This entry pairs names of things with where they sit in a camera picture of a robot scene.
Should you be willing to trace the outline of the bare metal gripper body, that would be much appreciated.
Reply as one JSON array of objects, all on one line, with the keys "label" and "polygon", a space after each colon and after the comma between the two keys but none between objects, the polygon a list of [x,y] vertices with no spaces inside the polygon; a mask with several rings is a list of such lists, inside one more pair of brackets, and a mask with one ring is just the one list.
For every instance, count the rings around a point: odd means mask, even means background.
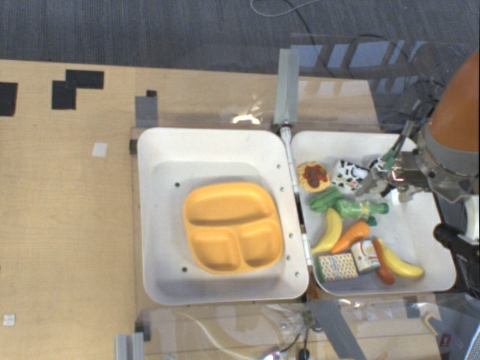
[{"label": "bare metal gripper body", "polygon": [[439,164],[431,154],[402,151],[387,175],[397,188],[401,203],[409,202],[420,192],[432,192],[450,203],[479,195],[479,174],[463,174]]}]

